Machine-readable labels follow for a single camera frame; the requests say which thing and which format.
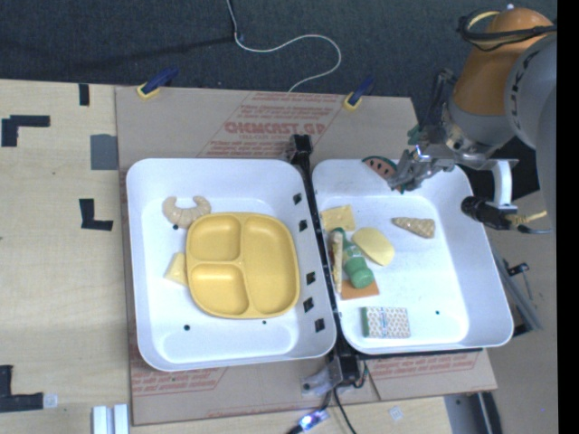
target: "blue and yellow clamp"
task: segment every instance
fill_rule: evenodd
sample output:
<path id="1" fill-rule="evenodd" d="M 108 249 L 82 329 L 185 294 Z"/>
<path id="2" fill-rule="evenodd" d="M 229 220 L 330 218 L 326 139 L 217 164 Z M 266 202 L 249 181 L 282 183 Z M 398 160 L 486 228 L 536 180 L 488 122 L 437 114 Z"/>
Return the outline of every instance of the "blue and yellow clamp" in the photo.
<path id="1" fill-rule="evenodd" d="M 374 88 L 374 77 L 368 76 L 360 86 L 346 96 L 344 99 L 344 109 L 354 111 L 360 106 L 363 95 L 369 95 Z"/>
<path id="2" fill-rule="evenodd" d="M 142 99 L 151 99 L 159 92 L 159 87 L 170 85 L 178 73 L 178 68 L 164 68 L 157 75 L 149 79 L 149 81 L 139 85 L 137 87 L 137 94 Z"/>

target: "green bottle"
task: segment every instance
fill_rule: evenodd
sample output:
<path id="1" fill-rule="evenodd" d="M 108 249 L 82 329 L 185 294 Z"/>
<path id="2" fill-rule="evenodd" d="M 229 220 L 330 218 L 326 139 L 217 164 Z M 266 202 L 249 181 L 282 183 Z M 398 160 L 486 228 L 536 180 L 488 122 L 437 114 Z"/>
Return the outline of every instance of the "green bottle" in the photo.
<path id="1" fill-rule="evenodd" d="M 346 232 L 342 228 L 333 231 L 342 233 L 342 267 L 350 278 L 350 283 L 354 288 L 365 288 L 374 281 L 374 273 L 365 263 L 364 254 L 352 241 L 346 237 Z"/>

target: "dark background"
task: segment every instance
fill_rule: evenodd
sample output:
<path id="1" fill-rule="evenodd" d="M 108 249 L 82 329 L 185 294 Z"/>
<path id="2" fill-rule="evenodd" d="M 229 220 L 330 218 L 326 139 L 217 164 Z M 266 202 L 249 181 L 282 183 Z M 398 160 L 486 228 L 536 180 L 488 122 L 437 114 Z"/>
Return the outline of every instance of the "dark background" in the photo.
<path id="1" fill-rule="evenodd" d="M 372 75 L 373 95 L 410 97 L 419 119 L 435 74 L 460 74 L 470 52 L 456 32 L 461 16 L 513 4 L 557 18 L 557 0 L 232 2 L 248 46 L 270 48 L 305 33 L 339 45 L 338 70 L 295 91 L 347 94 Z M 2 79 L 135 85 L 176 66 L 175 87 L 287 91 L 337 60 L 320 40 L 272 54 L 242 50 L 225 0 L 0 0 L 0 11 Z M 520 159 L 514 199 L 537 189 L 532 150 L 514 139 L 499 153 Z M 489 175 L 480 174 L 472 178 L 475 193 L 488 192 Z"/>

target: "table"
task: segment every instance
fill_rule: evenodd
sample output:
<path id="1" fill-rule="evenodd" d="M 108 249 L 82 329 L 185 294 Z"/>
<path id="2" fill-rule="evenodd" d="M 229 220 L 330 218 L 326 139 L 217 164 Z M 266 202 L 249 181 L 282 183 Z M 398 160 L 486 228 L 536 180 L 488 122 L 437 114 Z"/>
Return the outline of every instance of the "table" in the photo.
<path id="1" fill-rule="evenodd" d="M 114 87 L 0 80 L 0 117 L 49 116 L 0 148 L 0 365 L 13 394 L 55 394 L 54 408 L 0 413 L 5 432 L 90 432 L 97 405 L 130 404 L 119 174 L 93 170 L 90 138 L 116 135 Z M 81 228 L 80 199 L 111 230 Z M 347 432 L 338 409 L 323 432 Z M 441 396 L 348 405 L 358 432 L 451 433 Z M 131 432 L 287 432 L 305 411 L 131 427 Z M 393 416 L 402 413 L 402 417 Z"/>

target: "yellow plate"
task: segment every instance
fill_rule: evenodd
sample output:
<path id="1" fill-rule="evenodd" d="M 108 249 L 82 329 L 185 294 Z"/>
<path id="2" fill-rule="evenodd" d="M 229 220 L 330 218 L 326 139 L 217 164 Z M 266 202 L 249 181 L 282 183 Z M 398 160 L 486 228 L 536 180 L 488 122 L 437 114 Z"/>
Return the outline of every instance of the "yellow plate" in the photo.
<path id="1" fill-rule="evenodd" d="M 191 296 L 208 314 L 279 316 L 298 301 L 293 239 L 274 217 L 252 212 L 204 215 L 189 227 L 185 255 Z"/>

